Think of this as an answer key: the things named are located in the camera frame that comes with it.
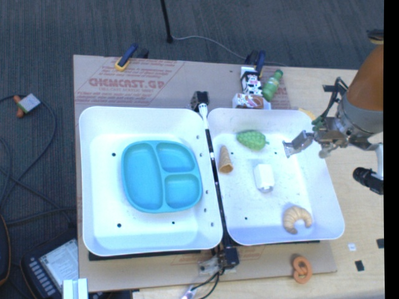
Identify green grapes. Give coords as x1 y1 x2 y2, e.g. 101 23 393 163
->
236 130 270 152

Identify beige croissant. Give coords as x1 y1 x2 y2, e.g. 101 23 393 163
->
282 205 314 235

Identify white plastic tray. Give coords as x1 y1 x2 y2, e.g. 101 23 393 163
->
206 107 346 247
78 105 224 257

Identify cow print carton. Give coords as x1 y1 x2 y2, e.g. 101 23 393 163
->
239 71 264 97

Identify blue divided plate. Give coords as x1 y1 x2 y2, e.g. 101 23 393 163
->
120 140 204 214

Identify brown and white carton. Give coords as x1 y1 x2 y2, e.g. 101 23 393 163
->
231 93 272 110

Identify brown cardboard board red print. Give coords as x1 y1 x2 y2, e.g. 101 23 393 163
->
72 54 338 293

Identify orange pretzel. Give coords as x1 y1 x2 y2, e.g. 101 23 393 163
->
291 255 313 285

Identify black cylinder on white bracket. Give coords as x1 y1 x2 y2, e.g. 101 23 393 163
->
352 141 385 196

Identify grey and green packet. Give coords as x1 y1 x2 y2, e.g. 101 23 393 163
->
17 93 42 114

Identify white rectangular block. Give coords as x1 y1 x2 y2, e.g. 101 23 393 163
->
252 163 276 194

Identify green bottle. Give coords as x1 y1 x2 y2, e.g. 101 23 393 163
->
261 69 284 103

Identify tan ice cream cone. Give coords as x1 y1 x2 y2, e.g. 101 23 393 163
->
218 145 234 174

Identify thin black and white rod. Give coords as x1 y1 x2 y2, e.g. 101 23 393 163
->
198 103 233 249

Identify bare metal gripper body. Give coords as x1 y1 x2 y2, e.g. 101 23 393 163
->
312 116 352 151

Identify orange sausage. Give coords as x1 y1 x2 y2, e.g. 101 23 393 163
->
12 95 26 119

